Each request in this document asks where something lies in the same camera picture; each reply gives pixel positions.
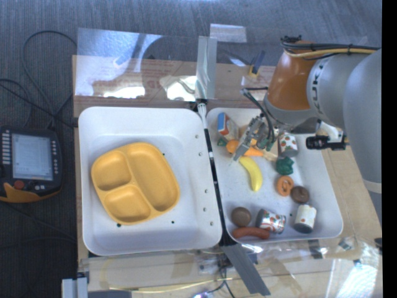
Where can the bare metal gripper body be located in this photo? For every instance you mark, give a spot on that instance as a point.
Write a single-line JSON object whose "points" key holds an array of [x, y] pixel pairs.
{"points": [[256, 129]]}

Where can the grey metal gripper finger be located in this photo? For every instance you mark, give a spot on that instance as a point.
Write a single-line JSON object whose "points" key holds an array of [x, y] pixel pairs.
{"points": [[241, 151]]}

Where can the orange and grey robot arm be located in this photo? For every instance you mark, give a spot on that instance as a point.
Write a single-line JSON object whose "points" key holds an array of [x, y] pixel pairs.
{"points": [[335, 85]]}

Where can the orange toy fruit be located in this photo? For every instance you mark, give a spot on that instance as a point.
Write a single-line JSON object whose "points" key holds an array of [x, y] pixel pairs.
{"points": [[231, 146]]}

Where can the orange carrot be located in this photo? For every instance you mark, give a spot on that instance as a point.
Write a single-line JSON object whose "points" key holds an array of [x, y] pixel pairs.
{"points": [[255, 152]]}

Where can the small green toy piece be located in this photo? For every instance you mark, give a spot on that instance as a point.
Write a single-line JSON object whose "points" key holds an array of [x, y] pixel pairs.
{"points": [[221, 142]]}

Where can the yellow banana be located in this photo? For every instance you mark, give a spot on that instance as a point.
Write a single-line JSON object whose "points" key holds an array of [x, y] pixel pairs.
{"points": [[253, 174]]}

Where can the blue and orange carton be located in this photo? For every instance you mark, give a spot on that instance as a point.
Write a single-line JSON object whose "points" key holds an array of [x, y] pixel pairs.
{"points": [[226, 126]]}

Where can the white can with orange print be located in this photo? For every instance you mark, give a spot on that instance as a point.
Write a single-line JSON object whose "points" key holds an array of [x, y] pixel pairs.
{"points": [[288, 144]]}

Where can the green broccoli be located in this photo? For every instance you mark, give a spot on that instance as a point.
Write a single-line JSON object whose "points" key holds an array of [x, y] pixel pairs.
{"points": [[284, 165]]}

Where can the orange pretzel biscuit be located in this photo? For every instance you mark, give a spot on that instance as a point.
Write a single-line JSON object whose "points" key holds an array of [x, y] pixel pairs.
{"points": [[283, 187]]}

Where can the white plastic tray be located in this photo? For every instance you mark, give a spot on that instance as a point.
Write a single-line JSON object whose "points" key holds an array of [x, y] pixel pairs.
{"points": [[319, 178], [186, 129]]}

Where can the brown round bread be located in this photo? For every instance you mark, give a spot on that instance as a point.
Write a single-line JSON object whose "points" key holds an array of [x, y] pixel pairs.
{"points": [[241, 216]]}

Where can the brown doughnut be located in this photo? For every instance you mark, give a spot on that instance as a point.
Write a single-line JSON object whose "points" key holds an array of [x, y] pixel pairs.
{"points": [[300, 194]]}

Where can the silver can with orange print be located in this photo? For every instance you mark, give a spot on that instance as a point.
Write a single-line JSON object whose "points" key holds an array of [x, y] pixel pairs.
{"points": [[271, 222]]}

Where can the red-brown sausage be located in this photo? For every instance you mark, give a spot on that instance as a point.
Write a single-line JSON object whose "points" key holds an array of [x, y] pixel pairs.
{"points": [[250, 232]]}

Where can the white can with red dots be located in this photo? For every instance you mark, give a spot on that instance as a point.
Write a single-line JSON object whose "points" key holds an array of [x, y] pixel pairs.
{"points": [[305, 217]]}

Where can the brown cardboard board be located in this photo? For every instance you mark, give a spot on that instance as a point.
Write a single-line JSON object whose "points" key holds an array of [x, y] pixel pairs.
{"points": [[344, 178]]}

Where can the yellow divided plate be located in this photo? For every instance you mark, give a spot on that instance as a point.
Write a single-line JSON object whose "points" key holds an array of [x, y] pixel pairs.
{"points": [[136, 182]]}

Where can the black cylinder on white bracket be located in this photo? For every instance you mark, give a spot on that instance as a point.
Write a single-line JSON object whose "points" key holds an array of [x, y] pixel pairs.
{"points": [[322, 142]]}

